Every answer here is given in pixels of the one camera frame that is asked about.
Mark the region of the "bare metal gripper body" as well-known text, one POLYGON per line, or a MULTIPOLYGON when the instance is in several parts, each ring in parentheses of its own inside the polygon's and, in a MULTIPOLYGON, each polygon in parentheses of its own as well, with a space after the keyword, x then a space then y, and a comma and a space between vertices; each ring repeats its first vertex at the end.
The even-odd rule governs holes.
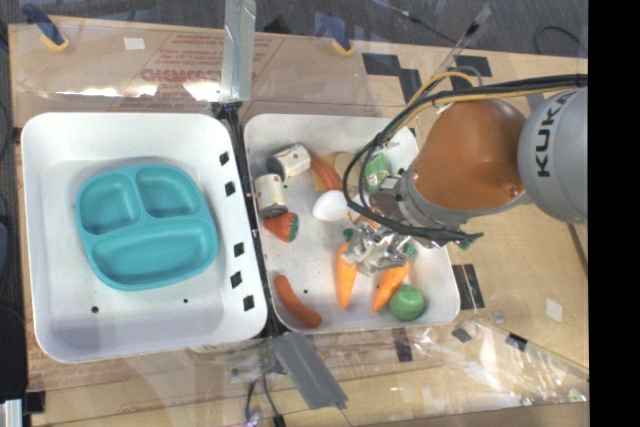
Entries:
POLYGON ((416 256, 412 238, 367 220, 356 223, 342 259, 361 274, 404 266, 416 256))

